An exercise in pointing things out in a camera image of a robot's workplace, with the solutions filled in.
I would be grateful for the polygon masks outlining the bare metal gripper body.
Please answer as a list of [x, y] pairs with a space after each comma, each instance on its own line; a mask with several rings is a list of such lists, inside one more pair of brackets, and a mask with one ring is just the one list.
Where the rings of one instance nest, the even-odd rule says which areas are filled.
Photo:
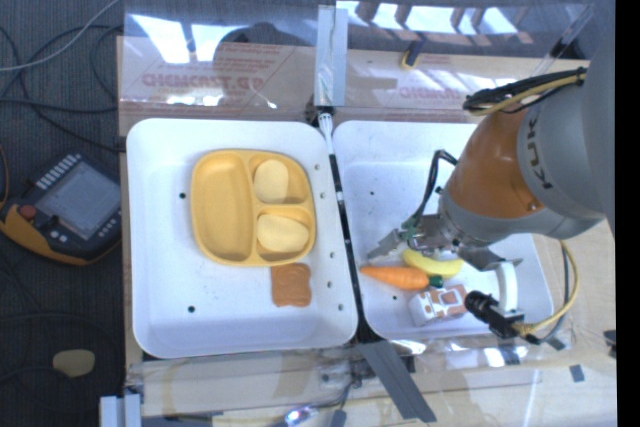
[[416, 251], [447, 249], [463, 241], [463, 233], [446, 213], [412, 217], [407, 232], [407, 244]]

